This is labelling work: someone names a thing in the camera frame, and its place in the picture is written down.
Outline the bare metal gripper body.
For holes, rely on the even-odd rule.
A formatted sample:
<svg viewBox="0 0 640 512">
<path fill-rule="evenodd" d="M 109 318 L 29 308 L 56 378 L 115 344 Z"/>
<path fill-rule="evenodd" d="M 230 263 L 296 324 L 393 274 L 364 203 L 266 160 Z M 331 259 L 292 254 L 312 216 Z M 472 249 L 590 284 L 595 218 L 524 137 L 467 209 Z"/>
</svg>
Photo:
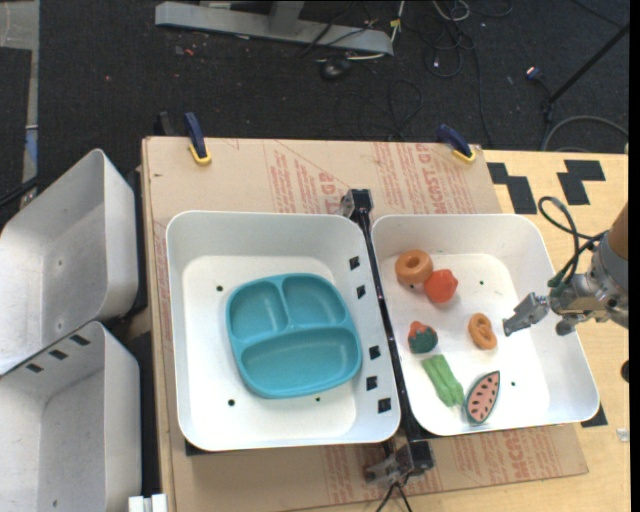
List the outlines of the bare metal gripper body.
<svg viewBox="0 0 640 512">
<path fill-rule="evenodd" d="M 568 284 L 550 290 L 549 305 L 561 318 L 582 318 L 583 322 L 597 323 L 611 321 L 628 329 L 628 274 L 611 273 L 604 267 L 575 274 Z"/>
</svg>

